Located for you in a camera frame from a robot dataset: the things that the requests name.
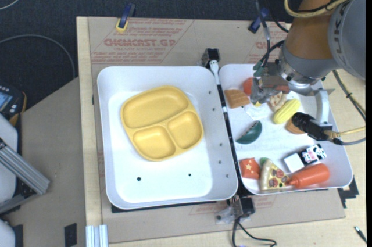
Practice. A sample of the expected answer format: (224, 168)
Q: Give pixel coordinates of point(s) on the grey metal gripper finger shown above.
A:
(255, 96)
(265, 96)

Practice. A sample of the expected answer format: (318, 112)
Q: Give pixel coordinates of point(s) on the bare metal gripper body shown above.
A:
(273, 81)

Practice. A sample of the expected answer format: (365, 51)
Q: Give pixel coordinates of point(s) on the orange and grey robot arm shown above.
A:
(314, 33)

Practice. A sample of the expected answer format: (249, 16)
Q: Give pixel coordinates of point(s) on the red toy tomato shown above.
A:
(247, 86)

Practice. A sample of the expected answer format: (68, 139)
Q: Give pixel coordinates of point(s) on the small toy pizza slice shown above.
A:
(276, 102)

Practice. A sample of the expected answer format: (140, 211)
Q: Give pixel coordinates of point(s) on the white toy fried egg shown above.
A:
(258, 112)

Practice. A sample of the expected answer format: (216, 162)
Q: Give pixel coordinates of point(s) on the orange toy waffle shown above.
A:
(236, 98)

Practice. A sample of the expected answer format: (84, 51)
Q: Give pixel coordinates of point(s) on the yellow toy corn cob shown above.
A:
(286, 111)

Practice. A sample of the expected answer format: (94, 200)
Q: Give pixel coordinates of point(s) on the thin black and white rod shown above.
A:
(225, 112)

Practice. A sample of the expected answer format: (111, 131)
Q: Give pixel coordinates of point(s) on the green toy watermelon slice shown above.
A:
(250, 134)

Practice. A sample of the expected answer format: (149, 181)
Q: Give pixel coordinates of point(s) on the orange toy bread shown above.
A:
(290, 127)

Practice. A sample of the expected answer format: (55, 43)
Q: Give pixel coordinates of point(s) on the white plastic tray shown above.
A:
(276, 144)
(162, 182)

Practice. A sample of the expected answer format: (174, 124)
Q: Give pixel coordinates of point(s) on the red packet with yellow star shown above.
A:
(250, 168)

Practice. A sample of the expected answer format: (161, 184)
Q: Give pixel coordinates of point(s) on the cow print milk carton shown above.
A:
(305, 157)

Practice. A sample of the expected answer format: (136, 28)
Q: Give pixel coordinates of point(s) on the large toy pizza slice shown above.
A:
(271, 176)

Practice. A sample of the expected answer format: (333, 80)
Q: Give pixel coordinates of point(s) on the orange toy bottle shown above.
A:
(311, 176)

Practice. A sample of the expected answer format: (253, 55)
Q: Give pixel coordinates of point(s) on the brown cardboard board red print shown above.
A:
(180, 36)

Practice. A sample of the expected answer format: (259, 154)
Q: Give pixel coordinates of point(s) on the yellow divided plate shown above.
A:
(157, 112)

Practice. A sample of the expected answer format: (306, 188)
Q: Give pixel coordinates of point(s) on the black pen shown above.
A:
(360, 234)

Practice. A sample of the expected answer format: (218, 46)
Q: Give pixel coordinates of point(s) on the black cylinder on white bracket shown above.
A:
(311, 123)

